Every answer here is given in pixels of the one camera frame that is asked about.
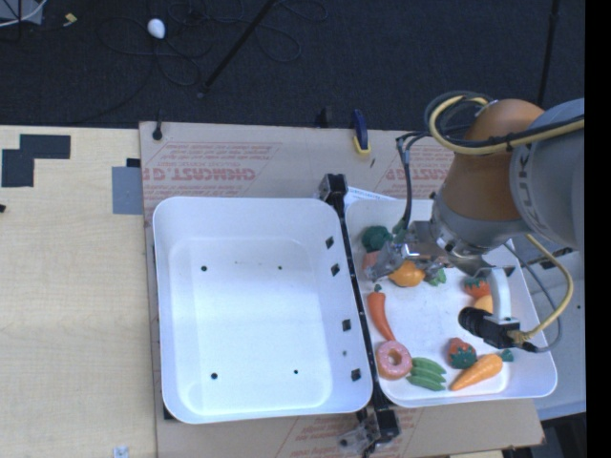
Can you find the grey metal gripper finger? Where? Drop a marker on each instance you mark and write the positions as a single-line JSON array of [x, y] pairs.
[[384, 263], [432, 267]]

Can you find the orange round fruit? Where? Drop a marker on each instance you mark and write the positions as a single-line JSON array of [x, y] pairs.
[[406, 275]]

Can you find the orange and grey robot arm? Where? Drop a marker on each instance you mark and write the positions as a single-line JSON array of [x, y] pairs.
[[482, 179]]

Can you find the thin black rod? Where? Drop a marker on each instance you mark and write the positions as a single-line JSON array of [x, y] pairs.
[[355, 284]]

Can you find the green broccoli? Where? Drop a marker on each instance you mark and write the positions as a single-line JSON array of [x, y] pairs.
[[374, 237]]

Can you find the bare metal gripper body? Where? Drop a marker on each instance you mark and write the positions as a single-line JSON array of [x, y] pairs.
[[426, 240]]

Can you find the red-orange curved carrot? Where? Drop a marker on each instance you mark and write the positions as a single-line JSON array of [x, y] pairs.
[[379, 313]]

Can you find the white plastic tray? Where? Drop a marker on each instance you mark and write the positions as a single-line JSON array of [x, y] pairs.
[[429, 322], [258, 313]]

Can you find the green pea pods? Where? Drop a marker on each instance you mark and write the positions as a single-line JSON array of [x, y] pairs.
[[427, 374]]

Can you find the white paper slip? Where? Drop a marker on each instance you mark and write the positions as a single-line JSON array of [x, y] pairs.
[[367, 193]]

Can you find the yellow round fruit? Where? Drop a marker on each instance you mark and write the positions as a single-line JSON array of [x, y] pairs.
[[484, 303]]

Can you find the small red-orange toy food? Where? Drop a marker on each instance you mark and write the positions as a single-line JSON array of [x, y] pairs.
[[370, 259]]

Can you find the black cylinder on white bracket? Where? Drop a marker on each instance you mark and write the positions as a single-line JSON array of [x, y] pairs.
[[499, 320]]

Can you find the pink doughnut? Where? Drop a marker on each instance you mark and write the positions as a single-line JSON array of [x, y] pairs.
[[393, 360]]

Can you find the small green leafy vegetable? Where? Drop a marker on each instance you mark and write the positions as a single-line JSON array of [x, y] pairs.
[[438, 278]]

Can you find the brown cardboard board red print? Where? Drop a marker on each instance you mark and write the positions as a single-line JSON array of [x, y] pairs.
[[229, 170]]

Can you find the orange carrot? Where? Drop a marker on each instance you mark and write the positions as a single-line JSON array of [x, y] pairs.
[[477, 372]]

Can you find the red strawberry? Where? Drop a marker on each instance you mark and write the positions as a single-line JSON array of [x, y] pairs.
[[460, 353], [477, 286]]

